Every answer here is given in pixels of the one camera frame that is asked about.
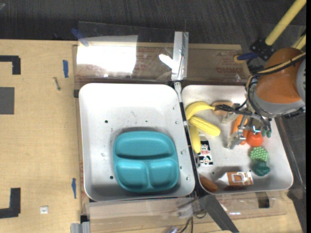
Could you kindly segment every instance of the screw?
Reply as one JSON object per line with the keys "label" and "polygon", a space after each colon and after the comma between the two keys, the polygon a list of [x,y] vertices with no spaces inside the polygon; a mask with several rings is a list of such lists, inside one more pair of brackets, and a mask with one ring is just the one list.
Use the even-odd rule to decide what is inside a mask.
{"label": "screw", "polygon": [[54,81],[55,81],[57,90],[60,91],[60,87],[59,87],[59,85],[58,85],[57,78],[56,78],[56,77],[53,77],[53,79],[54,79]]}

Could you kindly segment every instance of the wooden table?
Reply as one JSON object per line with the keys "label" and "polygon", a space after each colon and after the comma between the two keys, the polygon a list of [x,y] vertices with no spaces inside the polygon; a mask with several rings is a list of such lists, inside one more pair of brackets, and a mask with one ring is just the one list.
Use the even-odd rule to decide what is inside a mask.
{"label": "wooden table", "polygon": [[[0,219],[1,233],[65,233],[70,232],[71,223],[80,222],[74,45],[76,41],[0,40],[0,55],[21,58],[21,75],[12,75],[12,63],[0,62],[0,87],[15,88],[14,115],[0,115],[0,209],[9,207],[10,189],[21,188],[21,212],[18,217]],[[68,78],[63,73],[63,60],[69,63]],[[292,201],[285,195],[283,198],[286,215],[234,223],[242,233],[302,232]],[[41,214],[41,206],[48,206],[49,212]],[[197,233],[218,230],[215,223],[194,225]]]}

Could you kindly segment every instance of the blue tape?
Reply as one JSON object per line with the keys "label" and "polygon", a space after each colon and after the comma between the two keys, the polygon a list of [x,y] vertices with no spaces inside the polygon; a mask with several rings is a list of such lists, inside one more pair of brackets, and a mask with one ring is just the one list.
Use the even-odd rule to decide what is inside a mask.
{"label": "blue tape", "polygon": [[80,33],[79,30],[72,28],[71,29],[71,33],[85,46],[88,47],[89,44],[88,42],[85,40],[85,37],[83,34]]}
{"label": "blue tape", "polygon": [[68,61],[67,60],[63,60],[63,71],[64,71],[64,75],[65,78],[68,78],[68,72],[69,72],[69,68],[68,68]]}
{"label": "blue tape", "polygon": [[76,179],[75,178],[72,178],[71,187],[73,190],[74,198],[76,199],[77,198],[77,185],[76,185]]}
{"label": "blue tape", "polygon": [[249,60],[249,59],[256,59],[258,57],[257,54],[255,54],[254,52],[249,52],[249,53],[245,53],[242,54],[240,56],[238,56],[238,60]]}

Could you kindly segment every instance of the teal plate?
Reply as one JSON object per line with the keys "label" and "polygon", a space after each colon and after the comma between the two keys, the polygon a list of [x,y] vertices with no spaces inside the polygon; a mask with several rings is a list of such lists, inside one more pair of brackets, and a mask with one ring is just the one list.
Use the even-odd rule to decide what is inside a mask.
{"label": "teal plate", "polygon": [[119,185],[130,192],[167,191],[179,178],[175,144],[160,132],[120,134],[113,146],[113,163]]}

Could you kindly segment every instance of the orange toy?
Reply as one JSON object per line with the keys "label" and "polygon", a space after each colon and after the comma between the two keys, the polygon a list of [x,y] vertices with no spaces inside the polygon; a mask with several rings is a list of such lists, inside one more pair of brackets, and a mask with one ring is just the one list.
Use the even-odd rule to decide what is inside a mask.
{"label": "orange toy", "polygon": [[248,132],[247,137],[246,137],[246,142],[248,145],[252,147],[259,147],[262,145],[263,137],[260,132],[258,134]]}

